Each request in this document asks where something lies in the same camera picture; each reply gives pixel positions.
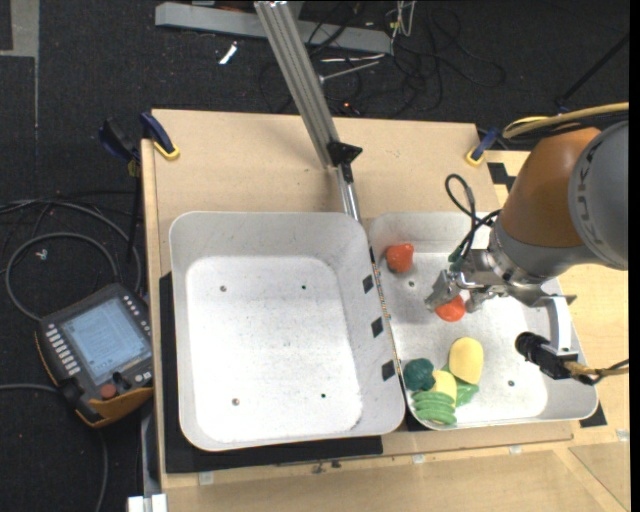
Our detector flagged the green toy broccoli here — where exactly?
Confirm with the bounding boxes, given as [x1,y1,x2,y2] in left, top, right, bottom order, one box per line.
[402,357,437,393]

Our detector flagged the small yellow toy lemon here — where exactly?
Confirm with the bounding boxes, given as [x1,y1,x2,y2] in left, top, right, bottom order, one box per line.
[429,369,459,401]

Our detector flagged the black cylinder on white bracket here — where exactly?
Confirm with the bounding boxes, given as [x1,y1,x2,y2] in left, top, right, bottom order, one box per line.
[514,294,581,381]

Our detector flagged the pale wood board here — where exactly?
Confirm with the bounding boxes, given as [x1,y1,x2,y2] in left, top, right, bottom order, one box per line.
[149,108,575,490]

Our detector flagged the green toy pea pods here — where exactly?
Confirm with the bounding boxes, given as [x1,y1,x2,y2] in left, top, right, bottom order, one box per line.
[411,390,458,427]

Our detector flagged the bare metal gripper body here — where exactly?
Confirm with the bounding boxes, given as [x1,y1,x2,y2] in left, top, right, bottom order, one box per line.
[451,248,547,307]

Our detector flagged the yellow toy potato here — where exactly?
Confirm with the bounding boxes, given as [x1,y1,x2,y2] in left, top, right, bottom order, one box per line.
[447,336,485,385]

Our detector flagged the red toy strawberry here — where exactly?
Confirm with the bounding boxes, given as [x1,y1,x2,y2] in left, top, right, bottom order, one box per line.
[385,242,416,274]

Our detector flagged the red toy tomato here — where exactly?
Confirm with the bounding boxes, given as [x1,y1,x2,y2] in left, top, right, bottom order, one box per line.
[434,294,468,323]

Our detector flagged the green toy pepper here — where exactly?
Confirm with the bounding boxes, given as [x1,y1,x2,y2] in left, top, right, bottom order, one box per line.
[452,378,480,408]

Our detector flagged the white plastic tray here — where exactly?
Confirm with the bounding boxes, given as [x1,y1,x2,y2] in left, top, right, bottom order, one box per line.
[168,210,407,452]
[368,211,600,432]

